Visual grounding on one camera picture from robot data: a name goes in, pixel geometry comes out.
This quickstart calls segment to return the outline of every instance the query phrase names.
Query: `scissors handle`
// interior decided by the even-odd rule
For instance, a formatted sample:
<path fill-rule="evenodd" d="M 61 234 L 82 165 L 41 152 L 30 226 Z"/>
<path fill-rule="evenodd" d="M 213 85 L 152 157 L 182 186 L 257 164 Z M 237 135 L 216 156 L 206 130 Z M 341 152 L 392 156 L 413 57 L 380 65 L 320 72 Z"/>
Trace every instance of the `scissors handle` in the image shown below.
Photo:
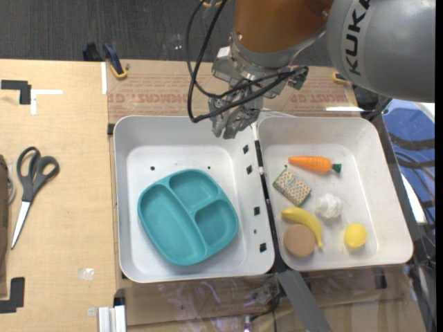
<path fill-rule="evenodd" d="M 21 172 L 21 163 L 24 157 L 31 151 L 34 152 L 34 155 L 29 162 L 28 173 L 23 175 Z M 54 168 L 52 168 L 49 173 L 44 174 L 43 172 L 47 165 L 53 165 Z M 23 196 L 21 199 L 26 202 L 32 202 L 34 195 L 36 195 L 42 185 L 58 174 L 59 170 L 60 166 L 54 157 L 41 157 L 40 151 L 36 147 L 28 147 L 25 149 L 17 160 L 17 175 L 23 185 Z"/>

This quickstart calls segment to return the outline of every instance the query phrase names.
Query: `yellow ball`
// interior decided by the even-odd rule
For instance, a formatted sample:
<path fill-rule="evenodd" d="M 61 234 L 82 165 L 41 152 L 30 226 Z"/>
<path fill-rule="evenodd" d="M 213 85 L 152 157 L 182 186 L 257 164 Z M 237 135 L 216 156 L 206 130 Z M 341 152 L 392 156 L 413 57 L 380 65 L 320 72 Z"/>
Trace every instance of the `yellow ball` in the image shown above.
<path fill-rule="evenodd" d="M 365 244 L 368 233 L 360 223 L 353 223 L 347 226 L 345 231 L 345 242 L 349 247 L 360 247 Z"/>

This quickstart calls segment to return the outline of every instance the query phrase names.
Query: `orange carrot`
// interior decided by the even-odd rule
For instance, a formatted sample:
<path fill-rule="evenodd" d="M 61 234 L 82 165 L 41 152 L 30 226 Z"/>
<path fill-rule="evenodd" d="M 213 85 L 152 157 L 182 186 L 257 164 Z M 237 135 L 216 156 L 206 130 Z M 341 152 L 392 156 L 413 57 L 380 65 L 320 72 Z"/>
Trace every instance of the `orange carrot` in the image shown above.
<path fill-rule="evenodd" d="M 288 158 L 292 165 L 299 165 L 319 172 L 328 172 L 333 169 L 337 174 L 341 171 L 341 164 L 332 163 L 332 161 L 323 156 L 291 156 Z"/>

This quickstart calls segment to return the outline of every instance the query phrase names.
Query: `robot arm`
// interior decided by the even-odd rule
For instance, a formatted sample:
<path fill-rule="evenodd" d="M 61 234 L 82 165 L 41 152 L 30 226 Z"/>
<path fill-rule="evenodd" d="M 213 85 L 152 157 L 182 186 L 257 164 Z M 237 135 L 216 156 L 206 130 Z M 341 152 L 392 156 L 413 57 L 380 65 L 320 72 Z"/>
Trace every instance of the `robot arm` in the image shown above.
<path fill-rule="evenodd" d="M 291 65 L 325 33 L 332 64 L 353 84 L 434 102 L 435 0 L 236 0 L 230 43 L 213 75 L 238 91 L 209 99 L 214 134 L 234 138 L 255 122 L 282 80 L 299 89 L 307 67 Z M 230 112 L 232 104 L 240 105 Z"/>

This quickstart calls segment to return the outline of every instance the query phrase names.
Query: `teal plate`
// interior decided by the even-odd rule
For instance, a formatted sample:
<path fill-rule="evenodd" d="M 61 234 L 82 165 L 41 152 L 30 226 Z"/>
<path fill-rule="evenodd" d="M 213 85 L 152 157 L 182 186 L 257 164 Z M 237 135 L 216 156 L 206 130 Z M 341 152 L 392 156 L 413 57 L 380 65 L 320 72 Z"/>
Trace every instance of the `teal plate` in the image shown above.
<path fill-rule="evenodd" d="M 223 250 L 237 235 L 234 207 L 212 177 L 197 169 L 171 174 L 146 188 L 138 216 L 157 250 L 191 266 Z"/>

